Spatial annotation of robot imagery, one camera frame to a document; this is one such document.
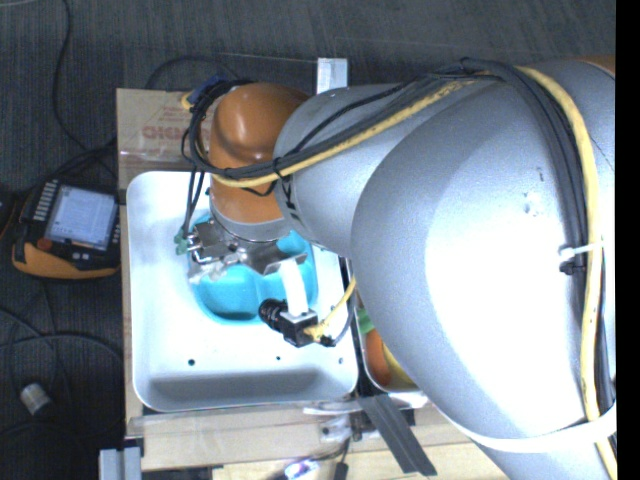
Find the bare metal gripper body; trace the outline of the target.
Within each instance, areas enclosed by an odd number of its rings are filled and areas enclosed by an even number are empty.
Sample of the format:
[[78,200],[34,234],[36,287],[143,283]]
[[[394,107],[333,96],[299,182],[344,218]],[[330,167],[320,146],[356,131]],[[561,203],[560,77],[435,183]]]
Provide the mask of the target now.
[[285,252],[276,240],[241,238],[214,219],[196,223],[191,231],[192,275],[224,275],[233,266],[245,266],[259,275],[268,275],[287,260],[300,265],[307,259],[304,249]]

